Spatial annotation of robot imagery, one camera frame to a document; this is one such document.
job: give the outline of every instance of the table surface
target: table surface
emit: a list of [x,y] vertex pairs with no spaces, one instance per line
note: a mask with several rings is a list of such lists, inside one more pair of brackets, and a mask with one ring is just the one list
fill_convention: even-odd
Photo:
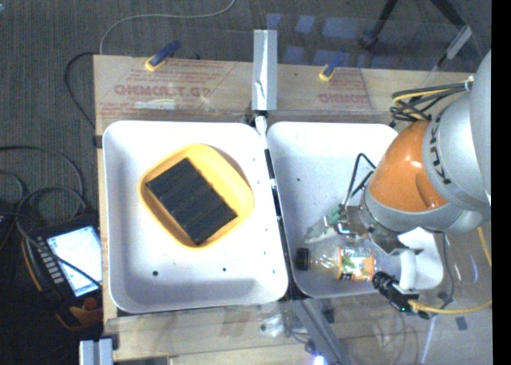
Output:
[[[251,63],[172,59],[167,61],[161,74],[149,74],[143,68],[144,61],[144,58],[94,57],[98,136],[113,122],[126,119],[244,119],[243,115],[248,111],[252,96]],[[338,122],[387,123],[390,119],[390,95],[393,92],[424,85],[460,82],[468,75],[409,70],[337,69],[336,76],[341,81],[328,85],[318,78],[321,67],[279,65],[278,70],[279,108],[284,107],[284,113],[288,116],[291,113],[294,119],[304,120],[309,119],[313,113],[314,119],[319,121],[323,118],[331,120],[335,113]],[[221,355],[223,363],[239,363],[236,361],[240,360],[267,363],[264,361],[271,358],[275,363],[312,363],[312,357],[304,351],[299,338],[291,338],[288,333],[282,332],[283,325],[278,322],[293,318],[291,314],[286,315],[289,308],[285,303],[119,315],[108,288],[108,225],[101,148],[97,150],[97,160],[104,267],[104,325],[106,335],[117,336],[115,361],[178,355],[180,358],[174,358],[172,363],[211,363]],[[477,248],[477,235],[465,240]],[[401,343],[395,335],[410,333],[407,326],[403,327],[402,319],[396,320],[393,310],[378,294],[347,297],[330,303],[338,308],[336,312],[340,311],[342,317],[336,319],[332,327],[344,337],[372,346],[374,336],[370,337],[368,329],[373,330],[374,334],[375,324],[382,329],[382,334],[394,335],[387,345],[382,344],[380,347],[385,355],[399,351],[397,345]],[[491,347],[491,316],[489,321],[486,321],[486,317],[483,320],[483,328],[489,335],[486,338],[489,338]],[[415,348],[424,352],[428,348],[426,337],[430,324],[424,320],[410,321],[414,321],[414,338],[417,340]],[[266,325],[266,331],[261,331],[262,323]],[[462,335],[457,332],[454,324],[445,323],[444,326],[452,329],[451,343],[462,341],[467,336],[480,339],[481,333],[484,334],[484,329],[481,331],[480,327],[478,331],[465,331]],[[474,352],[469,350],[463,355],[467,356],[467,360],[473,359]]]

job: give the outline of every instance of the light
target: light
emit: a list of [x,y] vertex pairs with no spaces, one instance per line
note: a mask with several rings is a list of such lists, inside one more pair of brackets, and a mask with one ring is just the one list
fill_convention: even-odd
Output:
[[327,365],[327,363],[321,355],[318,355],[314,358],[314,365]]

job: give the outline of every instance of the screen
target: screen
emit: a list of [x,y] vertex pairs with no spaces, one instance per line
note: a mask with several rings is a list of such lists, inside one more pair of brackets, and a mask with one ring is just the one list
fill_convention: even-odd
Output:
[[[46,241],[54,254],[96,281],[101,281],[101,244],[93,226],[49,237]],[[76,297],[98,289],[98,286],[87,277],[61,261],[58,263]]]

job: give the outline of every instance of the blue and yellow clamp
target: blue and yellow clamp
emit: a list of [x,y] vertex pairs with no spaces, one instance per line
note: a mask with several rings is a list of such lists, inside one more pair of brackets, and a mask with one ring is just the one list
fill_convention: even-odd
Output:
[[145,68],[149,71],[156,71],[165,63],[165,59],[172,57],[180,47],[181,43],[179,41],[174,40],[173,42],[170,42],[145,61]]
[[339,51],[334,59],[323,67],[321,72],[319,73],[319,79],[321,81],[330,81],[332,77],[334,77],[335,68],[339,66],[343,59],[343,52]]

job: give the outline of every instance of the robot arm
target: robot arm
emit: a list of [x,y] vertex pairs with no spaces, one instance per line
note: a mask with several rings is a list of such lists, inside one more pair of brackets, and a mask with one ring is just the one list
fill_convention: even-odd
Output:
[[491,52],[470,92],[432,121],[416,121],[390,145],[371,177],[360,218],[385,251],[417,227],[468,232],[491,210]]

